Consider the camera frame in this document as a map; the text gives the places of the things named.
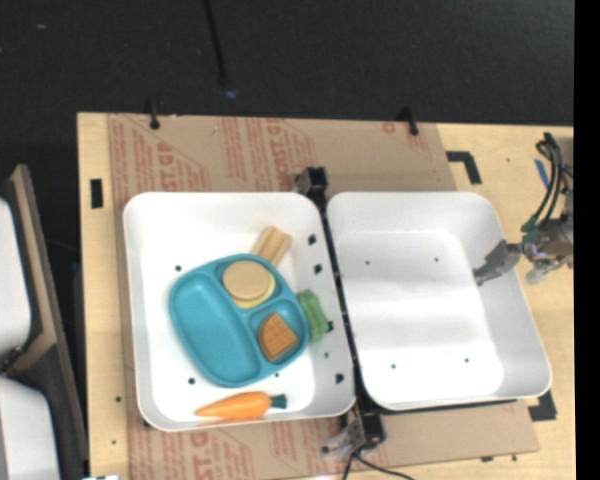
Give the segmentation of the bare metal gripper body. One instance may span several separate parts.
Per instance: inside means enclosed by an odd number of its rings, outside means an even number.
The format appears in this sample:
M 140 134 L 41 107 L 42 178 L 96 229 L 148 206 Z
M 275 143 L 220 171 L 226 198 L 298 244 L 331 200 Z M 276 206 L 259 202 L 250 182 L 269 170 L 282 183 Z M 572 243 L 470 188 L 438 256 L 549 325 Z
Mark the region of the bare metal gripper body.
M 522 226 L 522 250 L 535 269 L 574 266 L 573 216 L 563 213 L 541 222 L 531 218 Z

